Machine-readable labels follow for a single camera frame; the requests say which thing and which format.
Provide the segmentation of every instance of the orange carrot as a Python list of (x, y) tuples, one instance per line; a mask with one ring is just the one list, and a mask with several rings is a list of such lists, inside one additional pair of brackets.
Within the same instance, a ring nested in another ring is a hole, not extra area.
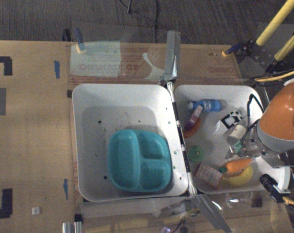
[(183, 132), (184, 138), (189, 138), (193, 136), (197, 132), (197, 130), (200, 128), (200, 125), (201, 125), (201, 119), (198, 118), (191, 129), (185, 130)]
[(252, 162), (252, 158), (249, 159), (239, 159), (230, 161), (226, 164), (226, 168), (228, 172), (235, 173), (238, 171), (242, 171), (243, 168), (247, 167)]

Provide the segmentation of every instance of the blue bottle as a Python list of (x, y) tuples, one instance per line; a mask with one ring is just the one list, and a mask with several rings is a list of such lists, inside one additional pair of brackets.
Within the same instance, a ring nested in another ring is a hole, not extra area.
[(188, 102), (188, 110), (196, 109), (198, 105), (201, 105), (204, 111), (221, 111), (222, 106), (219, 100), (200, 100), (198, 102)]

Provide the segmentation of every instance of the brown curved object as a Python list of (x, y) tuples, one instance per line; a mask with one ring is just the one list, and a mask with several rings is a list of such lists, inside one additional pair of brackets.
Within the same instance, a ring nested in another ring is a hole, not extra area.
[(266, 134), (294, 140), (294, 83), (283, 87), (269, 103), (260, 121)]
[(200, 126), (201, 126), (201, 119), (198, 118), (191, 129), (183, 131), (184, 138), (189, 138), (193, 136), (197, 132), (197, 130), (200, 128)]

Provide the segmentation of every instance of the hole in bin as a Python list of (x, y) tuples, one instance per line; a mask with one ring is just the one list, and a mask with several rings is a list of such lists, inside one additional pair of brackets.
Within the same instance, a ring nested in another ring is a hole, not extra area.
[(160, 191), (168, 186), (171, 170), (166, 162), (143, 163), (141, 177), (141, 185), (146, 191)]
[(141, 155), (146, 159), (163, 159), (165, 157), (163, 145), (159, 141), (155, 141), (140, 134), (138, 136)]

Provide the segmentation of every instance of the teal container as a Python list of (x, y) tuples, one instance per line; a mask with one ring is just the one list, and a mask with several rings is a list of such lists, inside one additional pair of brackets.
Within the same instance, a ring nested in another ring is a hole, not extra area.
[(108, 172), (113, 184), (129, 192), (164, 190), (172, 177), (167, 141), (142, 130), (119, 130), (108, 145)]

